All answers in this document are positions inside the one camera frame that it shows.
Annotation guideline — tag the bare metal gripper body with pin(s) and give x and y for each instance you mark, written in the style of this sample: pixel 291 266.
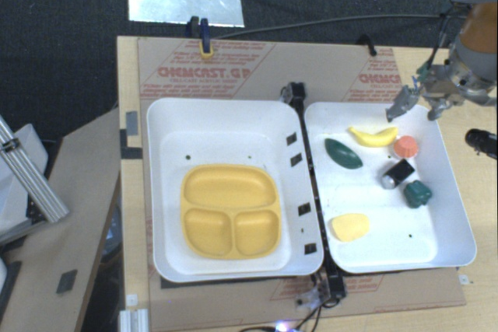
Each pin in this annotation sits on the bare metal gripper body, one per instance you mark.
pixel 447 83

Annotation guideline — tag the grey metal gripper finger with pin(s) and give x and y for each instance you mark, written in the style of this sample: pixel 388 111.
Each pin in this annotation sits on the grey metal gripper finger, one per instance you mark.
pixel 402 102
pixel 437 109

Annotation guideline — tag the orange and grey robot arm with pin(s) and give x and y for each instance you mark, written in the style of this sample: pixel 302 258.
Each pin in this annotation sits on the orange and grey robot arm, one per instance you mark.
pixel 478 27

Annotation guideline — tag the orange toy cupcake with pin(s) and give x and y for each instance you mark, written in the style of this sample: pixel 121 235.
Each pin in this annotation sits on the orange toy cupcake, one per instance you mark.
pixel 405 147

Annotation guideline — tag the yellow banana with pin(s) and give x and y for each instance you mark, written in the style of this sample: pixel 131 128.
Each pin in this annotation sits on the yellow banana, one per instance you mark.
pixel 373 138

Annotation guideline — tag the black can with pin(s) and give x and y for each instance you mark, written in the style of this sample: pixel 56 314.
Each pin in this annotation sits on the black can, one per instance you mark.
pixel 398 173

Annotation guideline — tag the dark green leaf-shaped toy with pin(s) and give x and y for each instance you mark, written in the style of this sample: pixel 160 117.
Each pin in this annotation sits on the dark green leaf-shaped toy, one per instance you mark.
pixel 342 154

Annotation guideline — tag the dark green bell pepper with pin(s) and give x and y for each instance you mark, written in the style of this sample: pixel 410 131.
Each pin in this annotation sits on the dark green bell pepper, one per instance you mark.
pixel 417 194

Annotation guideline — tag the thin black rod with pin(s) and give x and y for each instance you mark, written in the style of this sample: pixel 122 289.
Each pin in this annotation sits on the thin black rod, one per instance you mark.
pixel 313 175

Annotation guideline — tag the white plastic tray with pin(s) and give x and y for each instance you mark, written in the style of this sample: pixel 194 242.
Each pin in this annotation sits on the white plastic tray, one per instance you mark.
pixel 218 128
pixel 389 237

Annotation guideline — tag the pale yellow rounded toy piece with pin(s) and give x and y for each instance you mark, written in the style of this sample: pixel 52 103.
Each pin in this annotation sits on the pale yellow rounded toy piece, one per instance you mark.
pixel 349 227

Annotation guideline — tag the brown cardboard board red print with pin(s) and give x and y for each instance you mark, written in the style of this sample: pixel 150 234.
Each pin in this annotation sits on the brown cardboard board red print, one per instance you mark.
pixel 241 70

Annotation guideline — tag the yellow divided plate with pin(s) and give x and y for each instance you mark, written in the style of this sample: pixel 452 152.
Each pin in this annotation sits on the yellow divided plate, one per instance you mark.
pixel 229 186

